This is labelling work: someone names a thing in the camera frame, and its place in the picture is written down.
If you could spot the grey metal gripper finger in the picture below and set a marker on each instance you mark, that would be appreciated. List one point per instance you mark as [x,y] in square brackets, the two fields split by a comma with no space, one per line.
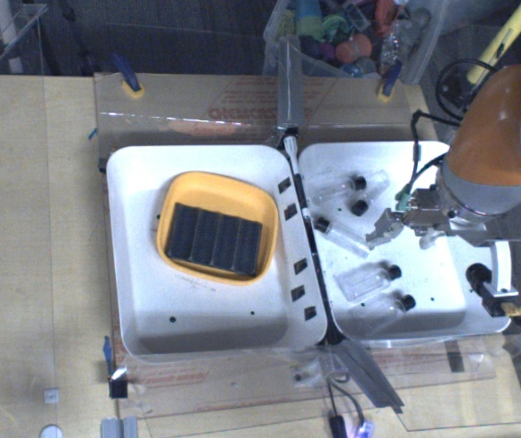
[428,240]
[381,232]

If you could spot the clear plastic storage bin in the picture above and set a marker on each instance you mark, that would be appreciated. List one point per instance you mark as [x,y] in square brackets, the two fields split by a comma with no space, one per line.
[346,25]

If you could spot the thin black and white rod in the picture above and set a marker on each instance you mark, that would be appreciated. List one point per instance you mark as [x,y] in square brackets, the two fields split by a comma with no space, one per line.
[308,226]

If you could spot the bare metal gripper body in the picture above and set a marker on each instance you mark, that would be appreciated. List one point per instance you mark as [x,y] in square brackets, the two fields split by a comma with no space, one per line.
[429,212]

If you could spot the black cylinder on white bracket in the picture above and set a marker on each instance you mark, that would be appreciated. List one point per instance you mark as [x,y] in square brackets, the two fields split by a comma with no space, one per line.
[486,285]

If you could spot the clear bottle with black cap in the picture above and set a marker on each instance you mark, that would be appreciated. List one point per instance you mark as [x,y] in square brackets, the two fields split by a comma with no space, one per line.
[333,190]
[362,283]
[371,190]
[346,237]
[390,309]

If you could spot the white plastic tray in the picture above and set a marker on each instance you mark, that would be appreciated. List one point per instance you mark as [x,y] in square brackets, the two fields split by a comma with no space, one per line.
[424,267]
[150,290]

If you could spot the black ribbed block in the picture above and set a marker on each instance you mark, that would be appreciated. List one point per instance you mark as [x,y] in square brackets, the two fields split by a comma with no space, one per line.
[214,240]

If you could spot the yellow bowl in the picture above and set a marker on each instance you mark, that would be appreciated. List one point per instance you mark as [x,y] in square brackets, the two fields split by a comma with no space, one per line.
[219,187]

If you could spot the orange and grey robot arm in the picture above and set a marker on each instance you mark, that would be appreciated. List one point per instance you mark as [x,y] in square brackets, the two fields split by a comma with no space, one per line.
[488,144]

